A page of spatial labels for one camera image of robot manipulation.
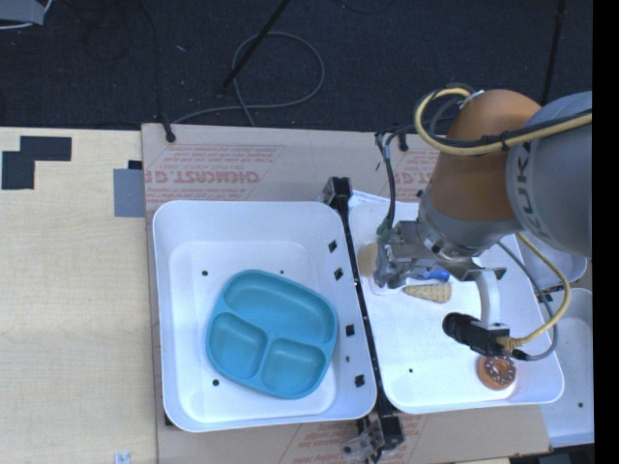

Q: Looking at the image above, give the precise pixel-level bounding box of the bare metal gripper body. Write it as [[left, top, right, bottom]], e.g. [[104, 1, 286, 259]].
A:
[[386, 219, 479, 282]]

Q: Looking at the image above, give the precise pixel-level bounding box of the beige round biscuit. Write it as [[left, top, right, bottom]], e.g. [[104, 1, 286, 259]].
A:
[[357, 241, 381, 277]]

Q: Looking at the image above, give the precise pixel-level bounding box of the beige ridged cone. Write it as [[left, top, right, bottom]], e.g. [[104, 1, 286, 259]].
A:
[[402, 281, 454, 305]]

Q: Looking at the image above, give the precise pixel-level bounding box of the white plastic tray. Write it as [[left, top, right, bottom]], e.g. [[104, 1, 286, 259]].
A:
[[152, 199, 379, 434], [347, 189, 566, 416]]

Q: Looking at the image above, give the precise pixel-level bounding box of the blue divided plate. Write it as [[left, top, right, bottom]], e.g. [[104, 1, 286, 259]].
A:
[[204, 268, 340, 401]]

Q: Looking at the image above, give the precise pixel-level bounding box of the brown doughnut with sprinkles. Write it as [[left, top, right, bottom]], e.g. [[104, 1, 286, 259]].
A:
[[476, 354, 518, 392]]

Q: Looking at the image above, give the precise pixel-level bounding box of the brown cardboard board, red print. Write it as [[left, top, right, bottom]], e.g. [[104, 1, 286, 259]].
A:
[[140, 123, 553, 464]]

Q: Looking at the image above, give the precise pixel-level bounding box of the black cylinder on white bracket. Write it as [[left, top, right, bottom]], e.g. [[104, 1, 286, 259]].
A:
[[441, 266, 514, 358]]

